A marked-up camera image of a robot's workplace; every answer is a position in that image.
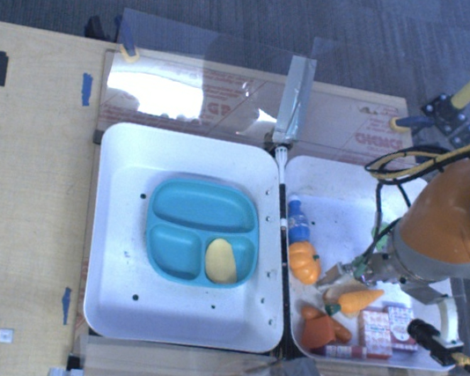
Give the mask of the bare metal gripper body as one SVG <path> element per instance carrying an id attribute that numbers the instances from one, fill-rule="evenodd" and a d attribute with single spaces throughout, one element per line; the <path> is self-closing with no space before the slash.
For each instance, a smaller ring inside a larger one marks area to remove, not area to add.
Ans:
<path id="1" fill-rule="evenodd" d="M 356 280 L 366 286 L 378 283 L 396 284 L 408 280 L 412 273 L 396 254 L 390 252 L 372 253 L 369 257 L 360 254 L 349 263 L 339 266 L 339 283 Z"/>

